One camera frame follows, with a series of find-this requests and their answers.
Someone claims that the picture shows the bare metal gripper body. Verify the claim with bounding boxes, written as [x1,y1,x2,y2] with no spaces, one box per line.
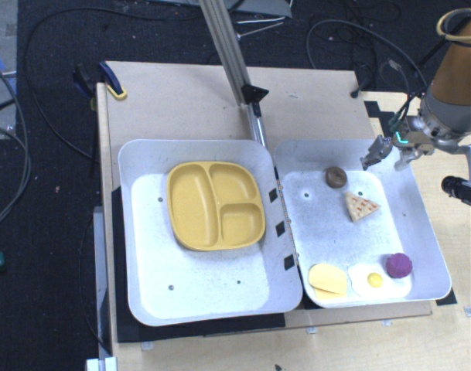
[391,114,471,157]

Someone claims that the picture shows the brown doughnut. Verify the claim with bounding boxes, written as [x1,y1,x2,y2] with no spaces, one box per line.
[324,165,349,189]

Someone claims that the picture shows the beige pizza slice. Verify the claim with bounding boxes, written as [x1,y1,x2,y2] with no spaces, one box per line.
[343,191,382,223]

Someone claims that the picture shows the white plastic tray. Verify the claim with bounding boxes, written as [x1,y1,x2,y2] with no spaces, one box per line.
[272,138,453,310]
[118,138,304,328]

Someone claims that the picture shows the purple grapes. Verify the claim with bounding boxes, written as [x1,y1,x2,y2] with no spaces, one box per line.
[385,252,414,279]

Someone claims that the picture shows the thin black and white rod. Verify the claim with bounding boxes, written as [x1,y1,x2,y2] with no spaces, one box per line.
[247,104,300,274]

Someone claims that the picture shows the white fried egg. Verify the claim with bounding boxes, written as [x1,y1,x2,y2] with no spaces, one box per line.
[347,261,414,300]

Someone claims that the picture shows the yellow cheese slice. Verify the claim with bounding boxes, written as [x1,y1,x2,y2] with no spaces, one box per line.
[307,262,349,301]

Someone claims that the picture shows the yellow divided plate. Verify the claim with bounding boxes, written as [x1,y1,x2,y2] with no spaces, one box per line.
[166,161,268,253]

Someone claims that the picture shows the brown cardboard board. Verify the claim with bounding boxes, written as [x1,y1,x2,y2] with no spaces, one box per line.
[103,60,433,339]

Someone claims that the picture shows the black cylinder on white bracket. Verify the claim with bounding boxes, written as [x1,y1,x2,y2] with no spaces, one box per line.
[441,144,471,208]

